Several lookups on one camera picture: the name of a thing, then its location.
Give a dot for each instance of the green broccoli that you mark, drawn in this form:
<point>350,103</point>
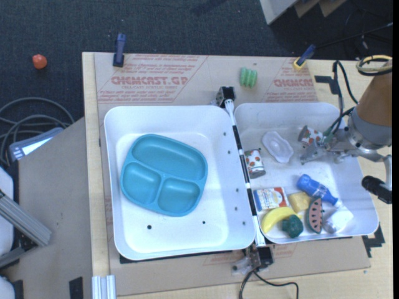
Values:
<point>293,226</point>

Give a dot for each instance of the yellow cheese wedge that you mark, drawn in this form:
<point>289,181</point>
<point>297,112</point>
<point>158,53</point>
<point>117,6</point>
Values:
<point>298,202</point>

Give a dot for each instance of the white and orange carton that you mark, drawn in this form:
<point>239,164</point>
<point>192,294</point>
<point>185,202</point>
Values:
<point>269,198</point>

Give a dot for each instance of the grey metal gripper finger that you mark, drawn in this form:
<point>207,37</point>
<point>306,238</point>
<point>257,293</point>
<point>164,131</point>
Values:
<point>318,146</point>
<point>308,157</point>

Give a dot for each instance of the strawberry print can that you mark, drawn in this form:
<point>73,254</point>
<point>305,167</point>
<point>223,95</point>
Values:
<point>311,134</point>
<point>254,164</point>

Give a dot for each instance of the brown cardboard board red print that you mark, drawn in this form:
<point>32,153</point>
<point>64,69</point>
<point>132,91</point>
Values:
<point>187,73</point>

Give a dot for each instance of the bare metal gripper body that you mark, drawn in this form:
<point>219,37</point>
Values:
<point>349,145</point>

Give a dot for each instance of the white plastic tray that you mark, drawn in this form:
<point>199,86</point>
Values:
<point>352,185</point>
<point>174,235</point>

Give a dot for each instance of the black cylinder on white bracket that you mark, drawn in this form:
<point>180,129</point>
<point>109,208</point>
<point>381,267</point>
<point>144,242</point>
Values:
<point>377,187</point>

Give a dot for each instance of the blue divided plate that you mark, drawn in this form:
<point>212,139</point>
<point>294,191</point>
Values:
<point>156,179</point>

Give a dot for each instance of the yellow banana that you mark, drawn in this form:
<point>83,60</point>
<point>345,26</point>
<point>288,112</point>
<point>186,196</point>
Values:
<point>274,216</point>

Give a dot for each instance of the clear plastic bottle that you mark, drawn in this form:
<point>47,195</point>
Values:
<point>338,220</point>

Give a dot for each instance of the red watermelon slice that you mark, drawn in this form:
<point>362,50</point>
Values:
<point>315,216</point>

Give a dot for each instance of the green ribbed toy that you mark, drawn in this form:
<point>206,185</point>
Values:
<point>248,77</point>

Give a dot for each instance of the blue bottle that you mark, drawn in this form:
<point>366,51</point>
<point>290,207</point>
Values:
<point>313,187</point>

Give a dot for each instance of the small red ball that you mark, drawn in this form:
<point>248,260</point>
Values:
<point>39,61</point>

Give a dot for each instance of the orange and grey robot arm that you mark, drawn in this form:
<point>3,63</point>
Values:
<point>375,101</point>

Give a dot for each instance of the thin black and white rod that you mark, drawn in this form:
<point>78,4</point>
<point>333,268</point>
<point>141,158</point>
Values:
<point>238,142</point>

